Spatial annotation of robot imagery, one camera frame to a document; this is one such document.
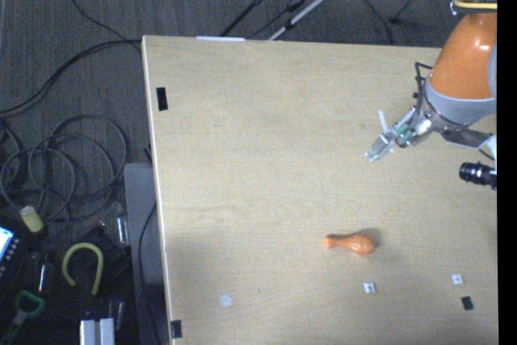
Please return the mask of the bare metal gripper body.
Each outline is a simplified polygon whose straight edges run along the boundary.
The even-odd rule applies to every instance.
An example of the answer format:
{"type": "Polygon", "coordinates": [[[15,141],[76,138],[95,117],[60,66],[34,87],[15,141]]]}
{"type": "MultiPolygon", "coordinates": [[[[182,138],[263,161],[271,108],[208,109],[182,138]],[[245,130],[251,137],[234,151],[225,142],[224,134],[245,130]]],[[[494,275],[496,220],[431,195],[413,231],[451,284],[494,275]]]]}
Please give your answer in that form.
{"type": "Polygon", "coordinates": [[[469,126],[455,124],[431,109],[413,108],[394,126],[395,141],[401,147],[420,145],[431,135],[438,134],[454,145],[479,149],[492,138],[490,133],[472,130],[469,126]]]}

